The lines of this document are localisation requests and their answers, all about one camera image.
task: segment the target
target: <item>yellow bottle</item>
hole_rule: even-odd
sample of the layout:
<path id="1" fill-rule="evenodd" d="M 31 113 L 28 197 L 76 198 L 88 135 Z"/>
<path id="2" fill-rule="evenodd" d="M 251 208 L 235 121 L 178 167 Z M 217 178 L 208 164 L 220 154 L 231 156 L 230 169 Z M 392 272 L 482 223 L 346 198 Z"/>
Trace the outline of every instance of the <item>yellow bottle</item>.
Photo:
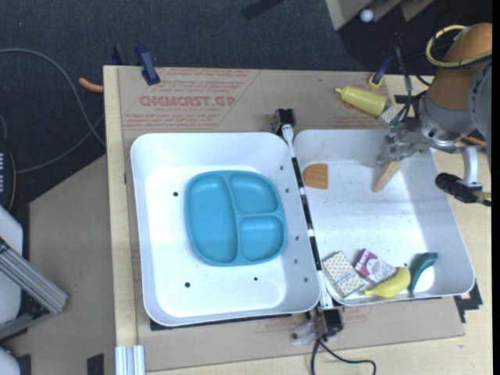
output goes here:
<path id="1" fill-rule="evenodd" d="M 359 87 L 346 86 L 336 87 L 335 91 L 341 96 L 341 100 L 369 113 L 379 116 L 385 108 L 387 99 L 384 95 L 375 91 L 367 91 Z"/>
<path id="2" fill-rule="evenodd" d="M 365 295 L 376 295 L 380 297 L 393 297 L 397 293 L 406 289 L 412 280 L 412 274 L 410 270 L 405 266 L 400 266 L 398 272 L 392 277 L 384 282 L 379 283 L 373 289 L 365 291 Z"/>

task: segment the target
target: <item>blue plate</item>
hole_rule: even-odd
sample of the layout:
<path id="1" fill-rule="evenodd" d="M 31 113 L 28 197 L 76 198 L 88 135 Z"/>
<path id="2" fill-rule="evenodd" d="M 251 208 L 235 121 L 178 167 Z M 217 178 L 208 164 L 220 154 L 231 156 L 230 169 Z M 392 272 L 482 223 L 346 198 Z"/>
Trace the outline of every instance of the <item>blue plate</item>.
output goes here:
<path id="1" fill-rule="evenodd" d="M 216 266 L 264 263 L 287 240 L 280 196 L 258 173 L 200 173 L 187 185 L 185 214 L 191 246 Z"/>

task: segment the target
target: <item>yellow squeeze bottle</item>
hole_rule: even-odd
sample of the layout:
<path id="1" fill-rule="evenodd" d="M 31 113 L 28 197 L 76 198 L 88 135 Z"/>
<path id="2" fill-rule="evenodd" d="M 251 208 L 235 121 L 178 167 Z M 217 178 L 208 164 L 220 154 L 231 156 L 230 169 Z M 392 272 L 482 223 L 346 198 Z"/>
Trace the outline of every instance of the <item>yellow squeeze bottle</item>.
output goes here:
<path id="1" fill-rule="evenodd" d="M 379 116 L 384 111 L 385 103 L 387 102 L 384 95 L 360 89 L 359 87 L 336 87 L 335 91 L 341 96 L 342 101 L 352 104 L 372 116 Z"/>

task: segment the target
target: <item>yellow cable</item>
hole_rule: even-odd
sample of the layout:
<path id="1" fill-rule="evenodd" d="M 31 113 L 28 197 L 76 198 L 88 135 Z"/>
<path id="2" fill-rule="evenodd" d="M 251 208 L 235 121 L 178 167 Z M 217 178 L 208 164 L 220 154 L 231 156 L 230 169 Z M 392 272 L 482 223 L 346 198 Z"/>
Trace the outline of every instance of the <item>yellow cable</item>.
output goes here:
<path id="1" fill-rule="evenodd" d="M 447 70 L 458 70 L 467 68 L 468 66 L 471 66 L 473 64 L 482 63 L 483 61 L 486 61 L 487 59 L 492 57 L 492 50 L 487 50 L 486 52 L 477 54 L 474 57 L 470 57 L 468 59 L 462 59 L 456 62 L 439 61 L 432 56 L 430 50 L 432 49 L 435 41 L 438 38 L 440 38 L 441 36 L 443 36 L 444 34 L 448 33 L 451 30 L 464 30 L 466 28 L 467 27 L 464 27 L 463 25 L 450 25 L 449 27 L 445 27 L 436 32 L 434 36 L 429 39 L 429 41 L 427 42 L 427 46 L 425 48 L 425 56 L 427 57 L 429 63 L 431 63 L 434 66 L 438 66 L 440 68 L 445 68 Z"/>

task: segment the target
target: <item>white tray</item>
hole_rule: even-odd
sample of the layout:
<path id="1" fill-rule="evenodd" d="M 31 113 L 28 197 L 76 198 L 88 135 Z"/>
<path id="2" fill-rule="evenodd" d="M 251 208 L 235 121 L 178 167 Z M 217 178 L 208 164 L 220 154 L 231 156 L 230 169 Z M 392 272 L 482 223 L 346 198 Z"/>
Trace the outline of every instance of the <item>white tray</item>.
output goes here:
<path id="1" fill-rule="evenodd" d="M 320 295 L 302 203 L 285 142 L 268 133 L 146 134 L 130 158 L 149 316 L 175 327 L 217 320 L 299 313 Z M 190 246 L 184 219 L 189 180 L 213 170 L 260 173 L 277 188 L 287 244 L 275 259 L 213 266 Z"/>
<path id="2" fill-rule="evenodd" d="M 434 184 L 438 169 L 431 152 L 405 158 L 385 188 L 372 191 L 385 134 L 305 130 L 297 135 L 302 170 L 313 163 L 328 164 L 329 188 L 306 188 L 321 259 L 343 251 L 354 263 L 367 248 L 392 266 L 411 267 L 420 253 L 436 252 L 436 263 L 422 273 L 412 298 L 467 293 L 475 281 L 473 267 L 448 197 Z M 343 305 L 410 299 L 407 290 L 393 298 L 365 297 L 362 291 L 333 297 Z"/>

